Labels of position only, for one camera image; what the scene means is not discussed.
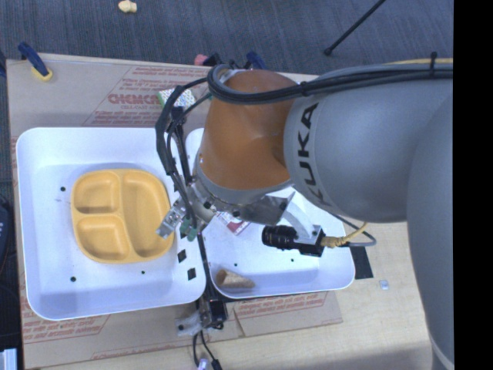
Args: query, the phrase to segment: yellow object on floor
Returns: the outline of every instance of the yellow object on floor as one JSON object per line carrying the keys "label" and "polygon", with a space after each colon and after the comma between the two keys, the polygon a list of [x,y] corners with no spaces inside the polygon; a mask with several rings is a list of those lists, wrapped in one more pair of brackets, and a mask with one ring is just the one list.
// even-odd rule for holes
{"label": "yellow object on floor", "polygon": [[71,208],[77,244],[94,261],[150,261],[173,244],[174,234],[163,240],[156,233],[170,209],[166,188],[144,170],[82,175],[72,188]]}

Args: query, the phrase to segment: pink object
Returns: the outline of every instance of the pink object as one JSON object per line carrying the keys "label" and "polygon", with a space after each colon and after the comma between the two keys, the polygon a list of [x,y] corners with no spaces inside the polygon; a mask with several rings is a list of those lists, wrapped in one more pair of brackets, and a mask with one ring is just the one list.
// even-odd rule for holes
{"label": "pink object", "polygon": [[209,58],[209,56],[205,56],[205,55],[202,55],[202,54],[199,54],[195,57],[195,59],[193,60],[193,64],[195,66],[203,66],[203,63]]}

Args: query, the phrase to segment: yellow clamp pad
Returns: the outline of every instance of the yellow clamp pad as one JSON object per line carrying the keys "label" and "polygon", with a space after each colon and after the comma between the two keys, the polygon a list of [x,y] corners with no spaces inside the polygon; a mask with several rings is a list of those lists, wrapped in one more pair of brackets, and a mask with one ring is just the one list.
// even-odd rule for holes
{"label": "yellow clamp pad", "polygon": [[48,74],[46,76],[42,76],[41,73],[36,70],[34,67],[31,67],[31,71],[32,73],[37,77],[39,78],[40,80],[44,81],[44,82],[48,82],[52,77],[53,77],[53,71],[48,69]]}

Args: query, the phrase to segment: table surface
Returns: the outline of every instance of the table surface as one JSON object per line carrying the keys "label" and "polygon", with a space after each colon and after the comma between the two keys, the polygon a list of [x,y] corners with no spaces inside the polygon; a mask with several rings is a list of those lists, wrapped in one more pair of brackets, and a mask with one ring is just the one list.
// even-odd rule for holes
{"label": "table surface", "polygon": [[[39,122],[49,123],[50,116],[57,119],[56,115],[36,112]],[[32,116],[30,123],[20,122],[21,118],[11,111],[11,121],[14,120],[11,126],[22,130],[23,125],[33,122]],[[369,224],[367,230],[378,240],[377,245],[367,248],[374,277],[356,280],[348,288],[337,291],[342,323],[210,343],[210,350],[223,368],[431,368],[431,345],[411,263],[407,225]],[[198,345],[197,353],[207,357],[202,345]],[[150,370],[196,367],[189,346],[50,368]]]}

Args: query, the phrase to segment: yellow cable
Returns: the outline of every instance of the yellow cable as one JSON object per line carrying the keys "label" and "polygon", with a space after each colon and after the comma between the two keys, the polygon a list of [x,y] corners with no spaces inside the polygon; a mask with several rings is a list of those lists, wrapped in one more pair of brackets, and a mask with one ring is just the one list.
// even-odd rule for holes
{"label": "yellow cable", "polygon": [[335,248],[339,247],[343,244],[346,244],[349,240],[352,240],[355,238],[358,234],[361,234],[364,232],[364,228],[368,225],[368,222],[364,222],[363,225],[358,230],[355,230],[353,233],[348,234],[347,236],[343,237],[324,237],[322,241],[320,242],[320,245],[324,247],[330,247],[330,248]]}

